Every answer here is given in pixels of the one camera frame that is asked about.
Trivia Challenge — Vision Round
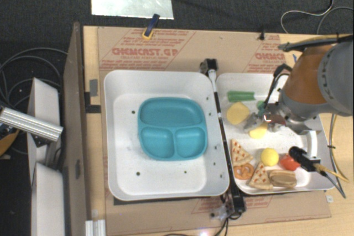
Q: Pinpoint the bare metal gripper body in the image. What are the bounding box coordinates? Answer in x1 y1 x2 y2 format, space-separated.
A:
261 107 289 128

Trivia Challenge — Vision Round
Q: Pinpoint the yellow toy food chunk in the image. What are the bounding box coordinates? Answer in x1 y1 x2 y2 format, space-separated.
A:
248 122 269 140

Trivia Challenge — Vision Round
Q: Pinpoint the yellow toy cheese wedge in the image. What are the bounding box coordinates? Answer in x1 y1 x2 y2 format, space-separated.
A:
226 102 251 126

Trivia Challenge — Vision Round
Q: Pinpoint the white plastic tray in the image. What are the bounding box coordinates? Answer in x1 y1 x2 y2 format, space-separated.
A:
103 69 231 202
215 72 337 196

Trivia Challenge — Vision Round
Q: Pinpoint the green toy celery stick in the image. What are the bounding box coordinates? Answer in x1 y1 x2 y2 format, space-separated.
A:
227 90 256 103

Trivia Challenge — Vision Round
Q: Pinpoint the yellow toy lemon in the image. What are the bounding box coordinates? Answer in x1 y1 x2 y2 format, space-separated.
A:
260 147 280 167

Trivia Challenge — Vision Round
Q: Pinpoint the thin black and white rod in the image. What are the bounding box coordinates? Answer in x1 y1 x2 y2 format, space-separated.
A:
208 69 239 198

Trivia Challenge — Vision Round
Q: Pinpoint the toy pizza slice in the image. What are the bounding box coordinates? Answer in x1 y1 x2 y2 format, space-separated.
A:
248 161 274 191
231 138 254 167

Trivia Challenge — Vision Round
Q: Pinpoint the red toy tomato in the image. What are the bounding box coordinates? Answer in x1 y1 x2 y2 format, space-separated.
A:
279 154 301 171

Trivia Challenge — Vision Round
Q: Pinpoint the orange toy pretzel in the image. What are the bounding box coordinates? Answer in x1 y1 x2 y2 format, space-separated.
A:
233 162 255 181

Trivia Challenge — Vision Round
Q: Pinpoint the brown toy bread sandwich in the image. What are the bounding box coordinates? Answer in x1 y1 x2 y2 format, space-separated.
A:
267 169 298 189

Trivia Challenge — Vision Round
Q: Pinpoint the blue divided plate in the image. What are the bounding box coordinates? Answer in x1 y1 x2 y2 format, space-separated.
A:
137 97 209 161

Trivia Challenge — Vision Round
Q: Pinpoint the brown cardboard board, red print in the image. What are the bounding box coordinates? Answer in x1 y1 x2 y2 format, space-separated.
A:
97 27 332 236

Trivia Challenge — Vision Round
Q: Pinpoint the black cylinder on white bracket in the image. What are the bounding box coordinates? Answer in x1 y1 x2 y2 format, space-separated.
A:
288 129 322 172

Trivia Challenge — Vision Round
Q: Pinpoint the black block with thin wires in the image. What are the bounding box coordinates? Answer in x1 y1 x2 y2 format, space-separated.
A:
228 187 247 215
200 58 220 76

